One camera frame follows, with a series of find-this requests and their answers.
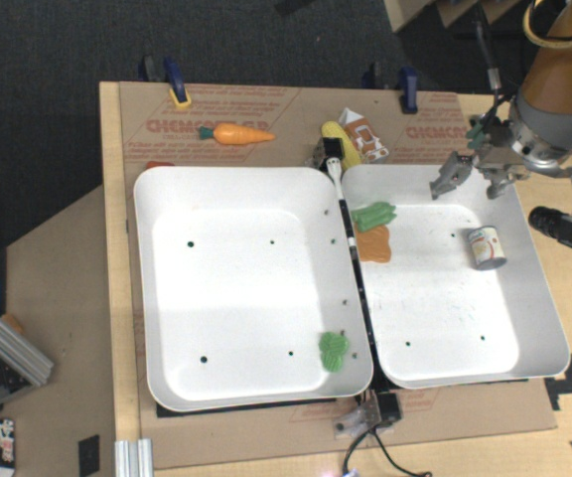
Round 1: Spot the thin black and white rod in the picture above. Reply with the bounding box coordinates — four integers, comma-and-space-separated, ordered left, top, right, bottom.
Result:
326, 157, 382, 393

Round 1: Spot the brown cardboard board red print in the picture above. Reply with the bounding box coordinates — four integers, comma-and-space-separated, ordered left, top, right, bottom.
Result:
118, 80, 559, 471

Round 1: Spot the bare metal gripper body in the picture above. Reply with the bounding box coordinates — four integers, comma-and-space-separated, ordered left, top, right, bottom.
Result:
471, 130, 572, 182

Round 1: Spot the yellow corn cob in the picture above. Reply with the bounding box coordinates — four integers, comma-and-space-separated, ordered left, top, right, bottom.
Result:
320, 120, 362, 169

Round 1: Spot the small white can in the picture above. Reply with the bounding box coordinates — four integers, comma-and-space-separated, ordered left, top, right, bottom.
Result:
466, 225, 508, 272

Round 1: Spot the green broccoli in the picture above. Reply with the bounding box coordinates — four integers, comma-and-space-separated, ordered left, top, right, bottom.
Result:
317, 330, 352, 374

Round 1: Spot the black cylinder on white bracket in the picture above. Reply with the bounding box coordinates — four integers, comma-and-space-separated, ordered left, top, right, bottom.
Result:
527, 164, 572, 251

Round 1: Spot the orange carrot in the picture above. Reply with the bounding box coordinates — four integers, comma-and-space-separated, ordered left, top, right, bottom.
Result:
197, 122, 277, 147

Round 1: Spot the orange flat toy food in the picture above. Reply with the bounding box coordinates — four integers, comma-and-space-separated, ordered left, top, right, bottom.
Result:
354, 224, 393, 265

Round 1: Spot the white plastic tray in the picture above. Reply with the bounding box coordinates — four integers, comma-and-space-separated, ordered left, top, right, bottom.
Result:
340, 162, 572, 392
132, 165, 374, 413

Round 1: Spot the white and orange carton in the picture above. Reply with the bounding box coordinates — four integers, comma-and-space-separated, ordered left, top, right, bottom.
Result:
339, 106, 391, 165

